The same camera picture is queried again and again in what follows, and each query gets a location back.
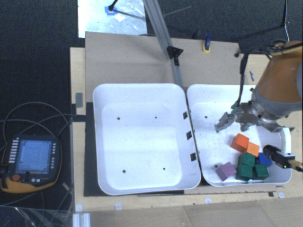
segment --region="black carpet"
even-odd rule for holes
[[[159,0],[163,14],[191,6],[165,17],[172,37],[191,38],[200,29],[209,31],[212,40],[238,42],[241,49],[264,44],[276,38],[286,39],[280,27],[285,0]],[[0,120],[15,106],[30,101],[43,101],[71,113],[70,47],[84,46],[78,38],[77,0],[0,0]],[[288,32],[291,40],[302,40],[303,0],[289,0]],[[150,23],[148,32],[153,34]],[[13,117],[41,119],[52,110],[29,106]],[[58,132],[60,119],[50,123]],[[9,124],[11,137],[24,124]],[[71,187],[70,136],[63,132],[63,166],[56,186],[15,203],[15,206],[47,209],[67,208],[71,196],[62,186]],[[0,204],[17,200],[22,195],[0,193]]]

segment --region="black bracket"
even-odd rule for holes
[[[168,46],[167,47],[167,52],[169,54],[169,57],[172,59],[174,58],[174,63],[175,66],[179,66],[179,59],[178,57],[182,54],[183,50],[182,49],[178,49],[176,47],[173,46]]]

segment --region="beige tabletop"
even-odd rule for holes
[[[184,50],[179,61],[185,90],[192,84],[239,83],[241,57],[234,57],[239,51],[238,44],[212,42],[211,52],[204,54],[201,41],[172,41],[175,47]],[[266,56],[250,56],[246,84],[258,82],[267,63]],[[86,114],[85,102],[92,102],[92,90],[99,84],[165,82],[173,82],[171,65],[154,37],[87,33],[85,48],[71,48],[71,99],[73,104],[76,103],[76,93],[82,93],[84,101],[81,107],[77,107],[77,114]],[[302,161],[302,112],[294,112],[280,123],[295,127],[291,132],[292,152],[297,160]],[[84,197],[85,123],[73,122],[71,133],[76,212],[114,210],[120,203],[123,209],[141,209],[205,204],[209,199],[212,203],[267,200],[278,198],[277,192],[283,192],[285,198],[303,196],[302,174],[293,171],[291,180],[278,187],[275,184],[201,186],[186,190],[183,195]],[[268,192],[275,192],[274,197],[269,197]]]

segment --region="orange cube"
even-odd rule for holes
[[[247,149],[249,138],[242,134],[237,134],[232,140],[232,148],[244,152]]]
[[[251,155],[254,155],[255,157],[258,157],[259,149],[260,149],[260,146],[254,144],[254,143],[248,142],[248,146],[247,146],[247,149],[245,152],[250,153]]]

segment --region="toy block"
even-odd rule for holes
[[[238,165],[240,165],[240,164],[255,166],[255,156],[253,156],[247,152],[243,152],[238,157]]]
[[[237,134],[232,140],[232,148],[244,152],[247,149],[249,138],[242,134]]]
[[[259,156],[256,158],[255,164],[262,164],[270,166],[272,164],[271,159],[267,158],[262,152],[259,153]]]
[[[253,177],[252,175],[252,166],[246,165],[246,164],[239,164],[237,167],[237,174],[236,179],[248,181]]]
[[[267,166],[257,164],[253,167],[253,179],[254,180],[264,180],[269,176]]]
[[[254,144],[254,143],[248,142],[245,152],[250,153],[250,154],[254,155],[255,157],[258,157],[259,149],[260,149],[260,146]]]
[[[230,162],[227,162],[224,165],[220,166],[216,170],[216,173],[222,181],[225,181],[228,177],[236,174],[237,171]]]

